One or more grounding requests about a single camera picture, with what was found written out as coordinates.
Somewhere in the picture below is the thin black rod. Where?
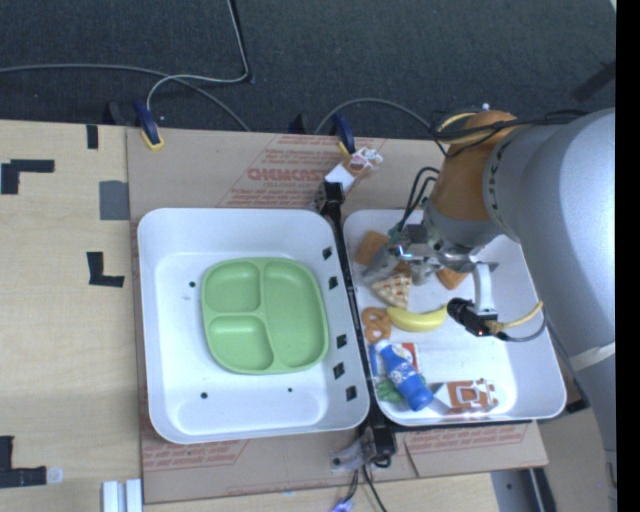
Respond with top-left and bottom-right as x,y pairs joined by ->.
329,209 -> 386,431

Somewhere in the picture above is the blue bottle white cap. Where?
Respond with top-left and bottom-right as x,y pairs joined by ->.
374,339 -> 436,413

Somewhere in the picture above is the orange and white carton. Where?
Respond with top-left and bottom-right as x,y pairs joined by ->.
428,378 -> 500,417

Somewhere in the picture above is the black cylinder on white bracket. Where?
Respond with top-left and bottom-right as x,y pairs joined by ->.
446,261 -> 500,338

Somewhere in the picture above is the white plastic tray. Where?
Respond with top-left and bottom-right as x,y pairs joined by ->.
136,207 -> 372,446
342,208 -> 568,428

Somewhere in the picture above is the brown cardboard board red print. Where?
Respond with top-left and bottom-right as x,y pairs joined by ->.
124,127 -> 550,505

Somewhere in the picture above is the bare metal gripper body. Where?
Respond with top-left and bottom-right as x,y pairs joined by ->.
398,223 -> 482,269

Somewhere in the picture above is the yellow pizza slice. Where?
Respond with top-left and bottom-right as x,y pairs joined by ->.
370,272 -> 414,310

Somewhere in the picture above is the brown and white carton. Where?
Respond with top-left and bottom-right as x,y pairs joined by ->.
324,145 -> 385,194

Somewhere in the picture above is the green broccoli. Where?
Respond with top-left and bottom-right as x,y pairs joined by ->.
375,377 -> 407,404

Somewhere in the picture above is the orange bread slice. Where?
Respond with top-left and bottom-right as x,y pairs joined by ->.
435,267 -> 471,292

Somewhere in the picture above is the black block with thin wires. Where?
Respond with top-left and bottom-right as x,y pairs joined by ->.
317,180 -> 347,217
364,423 -> 399,467

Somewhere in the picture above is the orange pretzel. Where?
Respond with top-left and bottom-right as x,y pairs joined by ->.
360,306 -> 394,345

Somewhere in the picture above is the orange square biscuit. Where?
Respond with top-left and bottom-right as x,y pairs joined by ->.
354,230 -> 391,267

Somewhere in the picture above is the yellow banana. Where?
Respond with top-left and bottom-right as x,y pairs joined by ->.
385,304 -> 449,334

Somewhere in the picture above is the green divided plate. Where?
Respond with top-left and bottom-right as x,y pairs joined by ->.
200,256 -> 331,376

